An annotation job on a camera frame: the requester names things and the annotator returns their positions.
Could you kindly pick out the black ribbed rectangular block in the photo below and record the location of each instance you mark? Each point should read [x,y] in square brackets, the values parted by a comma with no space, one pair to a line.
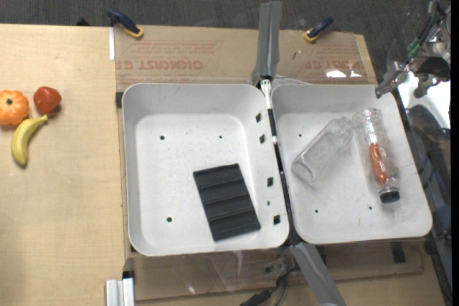
[226,202]

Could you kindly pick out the orange toy pumpkin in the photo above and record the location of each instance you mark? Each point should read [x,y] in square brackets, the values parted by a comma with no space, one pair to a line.
[12,108]

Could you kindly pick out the clear plastic bottle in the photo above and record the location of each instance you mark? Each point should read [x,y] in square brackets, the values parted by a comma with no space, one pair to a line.
[322,150]

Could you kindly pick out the brown cardboard board red print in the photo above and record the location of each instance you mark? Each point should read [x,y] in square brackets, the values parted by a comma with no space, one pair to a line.
[229,57]

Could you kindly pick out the red toy pepper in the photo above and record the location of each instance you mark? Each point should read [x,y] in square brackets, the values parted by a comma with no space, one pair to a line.
[46,99]

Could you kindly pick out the yellow banana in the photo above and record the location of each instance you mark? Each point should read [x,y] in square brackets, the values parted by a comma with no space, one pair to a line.
[22,139]

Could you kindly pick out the white plastic tray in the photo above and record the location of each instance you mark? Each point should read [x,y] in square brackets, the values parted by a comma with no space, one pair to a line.
[340,211]
[172,182]

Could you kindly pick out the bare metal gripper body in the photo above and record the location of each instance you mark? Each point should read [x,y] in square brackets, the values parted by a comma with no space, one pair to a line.
[435,64]

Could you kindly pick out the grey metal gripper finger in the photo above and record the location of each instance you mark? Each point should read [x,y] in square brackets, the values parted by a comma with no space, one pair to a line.
[391,77]
[424,84]

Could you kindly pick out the clear bottle with orange label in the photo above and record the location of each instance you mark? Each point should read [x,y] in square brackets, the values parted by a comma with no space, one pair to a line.
[376,154]

